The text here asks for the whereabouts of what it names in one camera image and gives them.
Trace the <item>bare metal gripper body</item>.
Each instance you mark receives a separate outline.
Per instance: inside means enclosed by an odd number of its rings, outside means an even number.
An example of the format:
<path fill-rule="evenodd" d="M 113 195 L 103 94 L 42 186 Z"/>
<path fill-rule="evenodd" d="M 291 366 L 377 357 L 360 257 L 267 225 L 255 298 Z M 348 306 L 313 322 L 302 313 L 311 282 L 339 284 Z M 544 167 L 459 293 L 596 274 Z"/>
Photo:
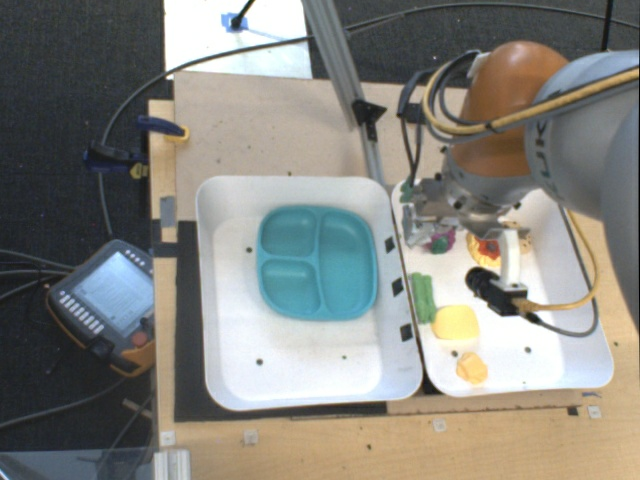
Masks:
<path fill-rule="evenodd" d="M 472 195 L 451 178 L 425 178 L 412 191 L 413 216 L 418 222 L 458 225 L 470 232 L 501 229 L 502 208 Z"/>

